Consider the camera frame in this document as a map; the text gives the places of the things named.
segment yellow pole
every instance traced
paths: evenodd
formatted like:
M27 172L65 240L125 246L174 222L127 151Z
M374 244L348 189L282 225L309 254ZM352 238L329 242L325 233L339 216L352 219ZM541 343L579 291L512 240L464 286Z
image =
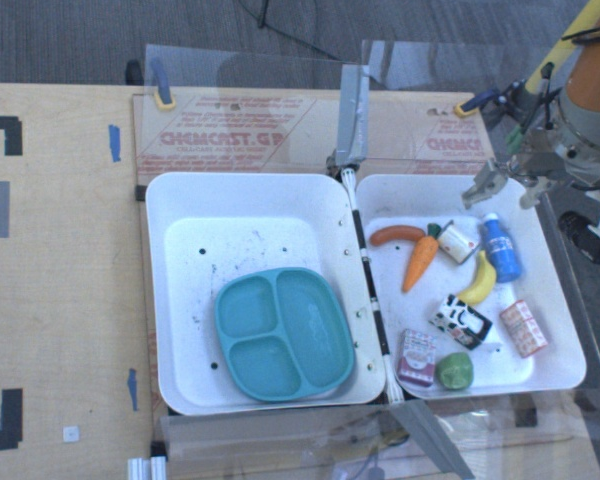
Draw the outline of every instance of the yellow pole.
M575 20L569 25L569 28L564 31L563 36L575 34L576 32L580 32L582 30L587 30L592 28L597 23L600 18L600 0L589 0L587 5L584 6L580 14L576 17ZM533 74L527 79L524 88L530 94L536 94L538 90L538 84L542 79L542 75L540 71L542 68L548 63L552 62L554 65L553 70L557 70L564 62L569 58L569 56L575 50L576 45L571 41L565 42L562 40L558 40L553 49L547 54L544 60L540 63L540 65L536 68Z

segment teal divided plate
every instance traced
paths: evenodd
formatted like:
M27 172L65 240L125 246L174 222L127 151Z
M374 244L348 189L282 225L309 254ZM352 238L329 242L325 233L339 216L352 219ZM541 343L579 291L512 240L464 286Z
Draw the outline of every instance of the teal divided plate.
M279 268L231 281L218 293L215 320L234 381L258 400L328 391L353 368L347 320L329 283L312 270Z

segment banana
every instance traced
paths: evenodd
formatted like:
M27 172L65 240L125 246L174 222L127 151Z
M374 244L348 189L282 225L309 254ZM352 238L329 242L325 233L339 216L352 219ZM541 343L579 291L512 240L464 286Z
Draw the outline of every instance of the banana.
M489 263L487 253L482 250L478 251L476 277L473 280L473 283L462 290L457 297L461 301L469 304L469 306L475 306L487 298L487 295L491 293L495 284L496 269Z

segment table surface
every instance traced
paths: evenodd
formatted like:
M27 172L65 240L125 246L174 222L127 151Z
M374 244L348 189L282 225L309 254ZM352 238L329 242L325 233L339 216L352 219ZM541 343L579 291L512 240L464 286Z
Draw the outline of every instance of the table surface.
M149 457L143 212L134 198L138 94L142 88L0 84L0 116L22 121L24 149L5 156L0 131L0 181L9 183L0 404L2 390L23 390L23 439L0 450L0 478L124 478L128 459ZM109 125L120 130L117 162ZM581 415L575 405L568 412L569 439L461 451L479 478L529 478L539 469L546 478L599 478ZM80 439L63 442L71 426Z

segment brown sausage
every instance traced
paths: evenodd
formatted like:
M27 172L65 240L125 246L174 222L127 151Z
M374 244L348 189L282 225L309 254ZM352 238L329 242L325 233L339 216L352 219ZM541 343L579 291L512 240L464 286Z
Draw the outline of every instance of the brown sausage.
M409 240L417 242L420 238L426 236L423 229L416 226L396 225L379 229L369 238L371 245L382 245L391 240Z

